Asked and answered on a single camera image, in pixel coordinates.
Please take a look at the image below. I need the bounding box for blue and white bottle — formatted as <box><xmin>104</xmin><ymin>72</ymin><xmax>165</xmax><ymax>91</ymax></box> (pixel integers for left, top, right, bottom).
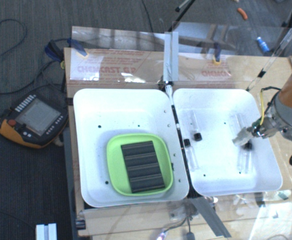
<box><xmin>257</xmin><ymin>36</ymin><xmax>271</xmax><ymax>54</ymax></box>

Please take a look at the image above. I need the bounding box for orange toy sausage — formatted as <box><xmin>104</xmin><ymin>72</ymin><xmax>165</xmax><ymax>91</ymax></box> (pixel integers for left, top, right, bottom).
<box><xmin>237</xmin><ymin>7</ymin><xmax>249</xmax><ymax>21</ymax></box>

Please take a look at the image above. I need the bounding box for thin black and white rod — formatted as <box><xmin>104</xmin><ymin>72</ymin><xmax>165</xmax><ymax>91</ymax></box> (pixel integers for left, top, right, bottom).
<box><xmin>165</xmin><ymin>82</ymin><xmax>195</xmax><ymax>199</ymax></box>

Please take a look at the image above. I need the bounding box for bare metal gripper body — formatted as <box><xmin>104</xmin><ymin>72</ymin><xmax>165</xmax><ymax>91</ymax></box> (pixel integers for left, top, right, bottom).
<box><xmin>247</xmin><ymin>117</ymin><xmax>280</xmax><ymax>139</ymax></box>

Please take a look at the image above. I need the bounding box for brown cardboard board red print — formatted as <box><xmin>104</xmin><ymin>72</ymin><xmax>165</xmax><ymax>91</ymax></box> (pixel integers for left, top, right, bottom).
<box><xmin>63</xmin><ymin>47</ymin><xmax>292</xmax><ymax>237</ymax></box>

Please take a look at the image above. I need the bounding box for green plate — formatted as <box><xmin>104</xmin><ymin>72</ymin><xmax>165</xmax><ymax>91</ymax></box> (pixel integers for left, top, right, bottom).
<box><xmin>106</xmin><ymin>133</ymin><xmax>174</xmax><ymax>197</ymax></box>

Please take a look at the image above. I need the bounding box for dark grey ribbed block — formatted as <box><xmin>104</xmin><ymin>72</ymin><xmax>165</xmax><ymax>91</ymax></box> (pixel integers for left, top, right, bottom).
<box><xmin>120</xmin><ymin>140</ymin><xmax>166</xmax><ymax>194</ymax></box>

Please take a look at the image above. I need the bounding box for white plastic tray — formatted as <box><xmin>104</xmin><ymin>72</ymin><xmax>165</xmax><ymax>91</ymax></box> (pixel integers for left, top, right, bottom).
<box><xmin>172</xmin><ymin>87</ymin><xmax>284</xmax><ymax>197</ymax></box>
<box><xmin>72</xmin><ymin>88</ymin><xmax>190</xmax><ymax>208</ymax></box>

